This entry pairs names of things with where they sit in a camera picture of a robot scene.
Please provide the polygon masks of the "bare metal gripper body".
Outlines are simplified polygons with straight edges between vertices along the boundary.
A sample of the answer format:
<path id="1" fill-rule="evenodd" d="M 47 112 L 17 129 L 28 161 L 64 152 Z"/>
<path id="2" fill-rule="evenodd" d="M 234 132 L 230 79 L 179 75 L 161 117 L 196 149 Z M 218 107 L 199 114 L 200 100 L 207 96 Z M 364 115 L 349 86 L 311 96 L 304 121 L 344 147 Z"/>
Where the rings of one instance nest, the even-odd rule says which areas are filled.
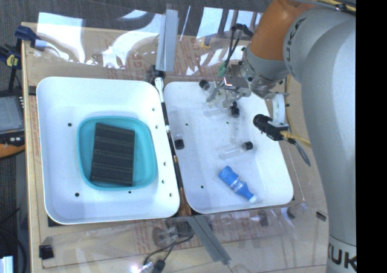
<path id="1" fill-rule="evenodd" d="M 220 88 L 229 91 L 235 98 L 249 97 L 254 94 L 259 98 L 273 98 L 276 93 L 272 89 L 276 82 L 256 72 L 250 66 L 230 65 L 227 67 Z"/>

